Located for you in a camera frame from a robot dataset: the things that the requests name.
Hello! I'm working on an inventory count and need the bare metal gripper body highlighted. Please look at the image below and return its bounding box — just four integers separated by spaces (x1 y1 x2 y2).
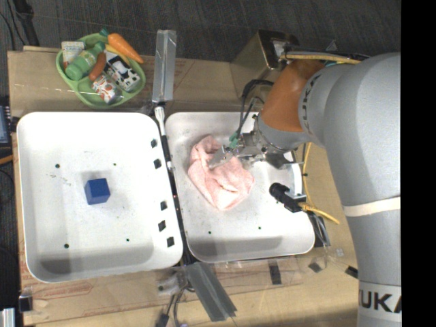
234 130 274 165

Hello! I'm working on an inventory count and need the pink cloth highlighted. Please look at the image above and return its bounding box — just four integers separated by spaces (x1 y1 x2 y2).
187 134 256 212

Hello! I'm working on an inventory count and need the white plastic tray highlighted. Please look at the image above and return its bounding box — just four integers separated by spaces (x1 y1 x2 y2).
163 110 316 264
16 111 185 284

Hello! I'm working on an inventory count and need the brown cardboard board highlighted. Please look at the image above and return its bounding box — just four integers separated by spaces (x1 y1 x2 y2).
6 46 359 327

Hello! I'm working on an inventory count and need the black and white carton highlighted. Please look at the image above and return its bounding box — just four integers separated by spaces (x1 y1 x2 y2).
103 50 142 93

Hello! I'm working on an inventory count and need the blue cube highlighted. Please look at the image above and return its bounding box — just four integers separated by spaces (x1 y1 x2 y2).
83 177 112 206

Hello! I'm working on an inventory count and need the white can with red print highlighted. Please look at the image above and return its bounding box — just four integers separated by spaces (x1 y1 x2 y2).
91 74 124 105

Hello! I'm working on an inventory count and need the orange carrot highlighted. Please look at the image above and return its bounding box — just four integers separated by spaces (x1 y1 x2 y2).
99 28 145 65

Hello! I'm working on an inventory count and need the yellow banana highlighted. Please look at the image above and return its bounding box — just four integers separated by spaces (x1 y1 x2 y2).
104 44 131 67

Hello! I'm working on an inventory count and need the green divided plate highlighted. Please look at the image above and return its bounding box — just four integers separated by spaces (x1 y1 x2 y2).
55 33 147 110

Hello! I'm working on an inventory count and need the brown sausage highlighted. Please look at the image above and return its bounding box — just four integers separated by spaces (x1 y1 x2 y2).
89 51 108 82

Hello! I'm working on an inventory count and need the green bottle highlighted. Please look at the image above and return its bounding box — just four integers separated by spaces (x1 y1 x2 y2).
65 42 106 82

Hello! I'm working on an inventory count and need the white packet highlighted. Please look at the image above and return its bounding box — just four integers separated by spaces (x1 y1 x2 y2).
61 40 86 69

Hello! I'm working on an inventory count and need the black cylinder on white bracket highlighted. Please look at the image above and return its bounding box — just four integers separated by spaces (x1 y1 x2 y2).
268 151 307 214

